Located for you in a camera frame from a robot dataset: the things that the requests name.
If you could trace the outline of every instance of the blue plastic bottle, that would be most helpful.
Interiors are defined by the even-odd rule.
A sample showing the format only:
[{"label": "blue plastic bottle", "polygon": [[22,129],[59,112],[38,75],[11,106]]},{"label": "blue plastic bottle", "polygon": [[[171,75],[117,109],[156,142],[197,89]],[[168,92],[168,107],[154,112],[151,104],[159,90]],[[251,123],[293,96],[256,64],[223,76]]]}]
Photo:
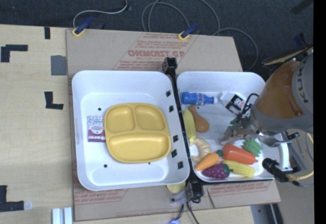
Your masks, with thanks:
[{"label": "blue plastic bottle", "polygon": [[204,105],[204,104],[214,104],[214,103],[216,103],[216,100],[214,97],[208,97],[202,93],[183,92],[181,94],[181,103]]}]

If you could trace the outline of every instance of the yellow object under tray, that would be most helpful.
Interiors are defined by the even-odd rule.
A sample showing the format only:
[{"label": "yellow object under tray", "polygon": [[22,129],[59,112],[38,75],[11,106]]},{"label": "yellow object under tray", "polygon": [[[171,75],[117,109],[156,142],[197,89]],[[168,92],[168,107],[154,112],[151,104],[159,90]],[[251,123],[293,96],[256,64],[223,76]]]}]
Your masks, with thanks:
[{"label": "yellow object under tray", "polygon": [[110,107],[104,118],[108,151],[119,162],[160,160],[171,149],[171,138],[163,112],[147,103],[124,103]]}]

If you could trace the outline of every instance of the toy carrot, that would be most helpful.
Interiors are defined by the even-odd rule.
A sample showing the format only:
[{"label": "toy carrot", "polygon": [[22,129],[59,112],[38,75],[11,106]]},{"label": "toy carrot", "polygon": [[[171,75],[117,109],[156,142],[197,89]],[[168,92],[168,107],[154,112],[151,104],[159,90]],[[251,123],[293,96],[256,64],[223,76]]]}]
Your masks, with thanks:
[{"label": "toy carrot", "polygon": [[224,145],[223,149],[223,159],[236,161],[244,164],[253,164],[258,162],[255,155],[241,149],[233,144]]},{"label": "toy carrot", "polygon": [[218,150],[215,153],[207,154],[195,167],[195,171],[200,171],[207,169],[219,162],[220,156],[223,155],[221,150]]}]

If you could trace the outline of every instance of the blue clamp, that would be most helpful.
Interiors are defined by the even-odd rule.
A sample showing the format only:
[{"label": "blue clamp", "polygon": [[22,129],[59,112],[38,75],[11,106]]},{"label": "blue clamp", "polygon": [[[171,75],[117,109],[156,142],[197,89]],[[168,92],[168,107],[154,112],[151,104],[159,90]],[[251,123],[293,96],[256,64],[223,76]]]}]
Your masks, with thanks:
[{"label": "blue clamp", "polygon": [[77,28],[75,28],[72,31],[72,34],[77,38],[80,37],[85,32],[85,29],[91,24],[91,22],[93,20],[94,20],[93,16],[88,17]]},{"label": "blue clamp", "polygon": [[178,35],[178,39],[181,41],[185,41],[187,38],[189,38],[189,34],[194,32],[198,28],[197,24],[192,24],[190,27],[188,27],[185,31],[181,32]]}]

